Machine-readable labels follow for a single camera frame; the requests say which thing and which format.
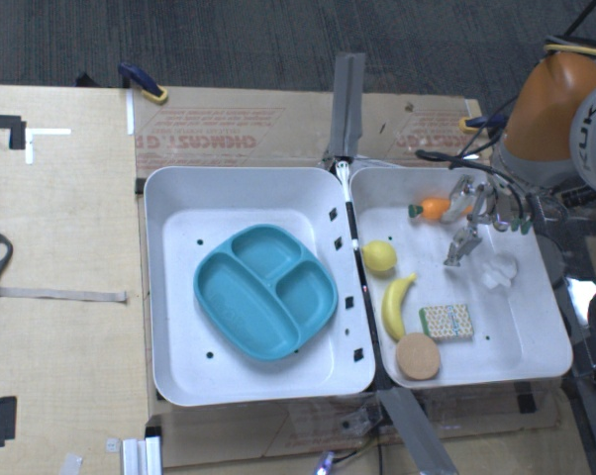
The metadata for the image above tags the white and yellow patterned carton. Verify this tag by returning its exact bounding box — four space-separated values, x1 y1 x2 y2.
418 303 476 342

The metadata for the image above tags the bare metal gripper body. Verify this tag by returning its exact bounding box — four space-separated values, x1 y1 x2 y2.
474 175 535 235

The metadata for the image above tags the yellow banana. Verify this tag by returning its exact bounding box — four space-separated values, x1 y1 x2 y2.
380 272 419 343

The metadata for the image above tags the orange carrot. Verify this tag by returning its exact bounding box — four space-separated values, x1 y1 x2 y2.
408 196 475 224

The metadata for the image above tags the yellow lemon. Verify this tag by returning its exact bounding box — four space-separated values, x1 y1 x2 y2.
360 239 398 274

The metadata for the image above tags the round tan biscuit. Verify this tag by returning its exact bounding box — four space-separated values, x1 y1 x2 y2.
395 332 442 381

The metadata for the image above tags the crumpled clear plastic piece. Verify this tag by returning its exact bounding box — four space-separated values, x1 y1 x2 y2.
479 253 520 291

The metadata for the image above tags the white plastic tray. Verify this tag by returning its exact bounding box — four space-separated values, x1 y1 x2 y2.
143 165 377 408
349 165 574 391

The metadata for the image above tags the blue divided plate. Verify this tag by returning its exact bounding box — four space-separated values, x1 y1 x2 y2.
193 223 340 363

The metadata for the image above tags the brown cardboard board, red print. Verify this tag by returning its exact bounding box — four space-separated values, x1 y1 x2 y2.
133 84 562 469

